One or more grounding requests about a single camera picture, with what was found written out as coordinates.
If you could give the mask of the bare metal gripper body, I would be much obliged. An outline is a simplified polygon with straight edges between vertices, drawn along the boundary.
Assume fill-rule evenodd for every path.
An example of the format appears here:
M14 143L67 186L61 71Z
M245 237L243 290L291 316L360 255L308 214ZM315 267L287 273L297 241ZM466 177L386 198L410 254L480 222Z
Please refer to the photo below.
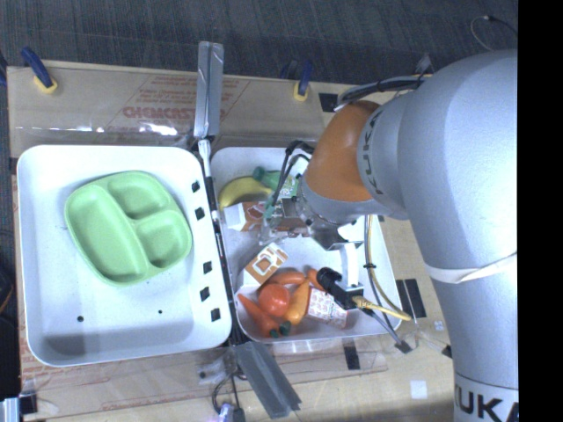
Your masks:
M263 215L263 235L275 237L309 237L310 226L298 212L296 196L282 198L268 204Z

